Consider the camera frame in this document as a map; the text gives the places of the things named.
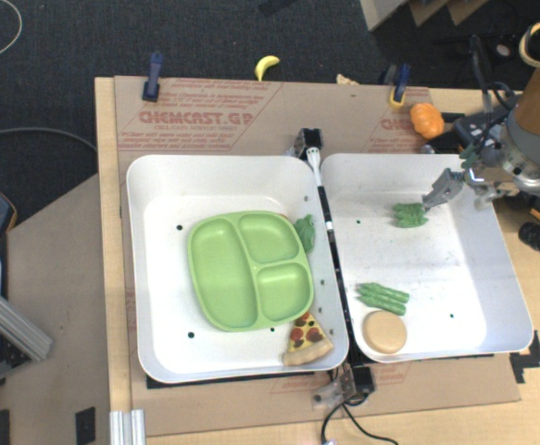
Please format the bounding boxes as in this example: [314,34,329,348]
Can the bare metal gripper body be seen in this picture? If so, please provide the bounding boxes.
[464,145,540,200]

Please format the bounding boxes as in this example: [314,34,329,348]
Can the green beans bundle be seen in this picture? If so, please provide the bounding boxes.
[355,281,411,317]
[391,201,430,229]

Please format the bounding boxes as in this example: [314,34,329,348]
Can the orange pumpkin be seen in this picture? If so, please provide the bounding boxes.
[408,102,446,140]

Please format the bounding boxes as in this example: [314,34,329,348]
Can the white plastic tray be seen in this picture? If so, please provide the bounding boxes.
[319,151,535,365]
[125,154,351,385]

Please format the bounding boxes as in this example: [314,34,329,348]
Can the thin black and white rod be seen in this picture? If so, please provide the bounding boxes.
[306,147,359,366]

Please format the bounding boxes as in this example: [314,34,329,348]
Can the green lettuce leaf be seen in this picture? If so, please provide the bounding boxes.
[293,213,318,255]

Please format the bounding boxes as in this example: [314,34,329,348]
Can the beige round biscuit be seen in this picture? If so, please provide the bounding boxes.
[361,310,408,355]

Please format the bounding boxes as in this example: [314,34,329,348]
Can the pizza slice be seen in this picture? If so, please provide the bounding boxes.
[282,311,335,367]

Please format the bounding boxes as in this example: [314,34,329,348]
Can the yellow banana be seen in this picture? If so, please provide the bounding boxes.
[255,55,282,83]

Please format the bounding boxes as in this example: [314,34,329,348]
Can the brown cardboard board red print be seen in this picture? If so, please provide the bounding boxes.
[113,75,523,438]

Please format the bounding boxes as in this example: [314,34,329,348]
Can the green divided plate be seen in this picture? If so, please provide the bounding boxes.
[186,210,316,334]

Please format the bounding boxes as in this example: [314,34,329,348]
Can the black block with thin wires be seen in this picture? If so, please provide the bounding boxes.
[351,365,377,396]
[295,127,324,158]

